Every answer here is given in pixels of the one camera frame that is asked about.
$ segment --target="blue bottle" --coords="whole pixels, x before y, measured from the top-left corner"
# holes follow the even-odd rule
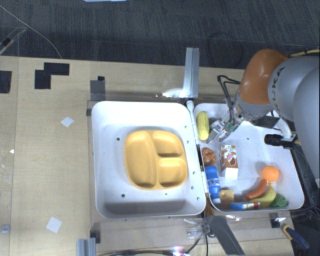
[[[214,203],[220,203],[219,198],[220,182],[217,174],[217,168],[214,165],[209,165],[204,168],[206,175],[206,182],[208,184],[209,192]]]

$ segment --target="white paper square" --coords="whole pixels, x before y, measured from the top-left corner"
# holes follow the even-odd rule
[[[69,127],[74,121],[75,120],[73,120],[71,117],[67,116],[61,121],[61,124],[63,124],[65,127]]]
[[[62,221],[58,220],[55,217],[51,217],[48,225],[46,225],[46,228],[54,233],[58,233],[58,231],[61,227],[61,224],[62,224]]]

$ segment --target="brown and white carton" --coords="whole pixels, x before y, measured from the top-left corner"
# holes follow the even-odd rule
[[[235,145],[222,145],[220,148],[221,175],[228,180],[238,178],[238,159]]]

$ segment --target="orange fruit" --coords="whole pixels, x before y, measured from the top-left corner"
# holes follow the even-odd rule
[[[279,178],[279,170],[271,165],[267,165],[262,169],[262,178],[268,182],[275,182]]]

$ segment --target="yellow corn cob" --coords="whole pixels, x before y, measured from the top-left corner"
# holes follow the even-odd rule
[[[199,139],[205,141],[209,137],[209,118],[206,112],[202,111],[196,117],[196,126]]]

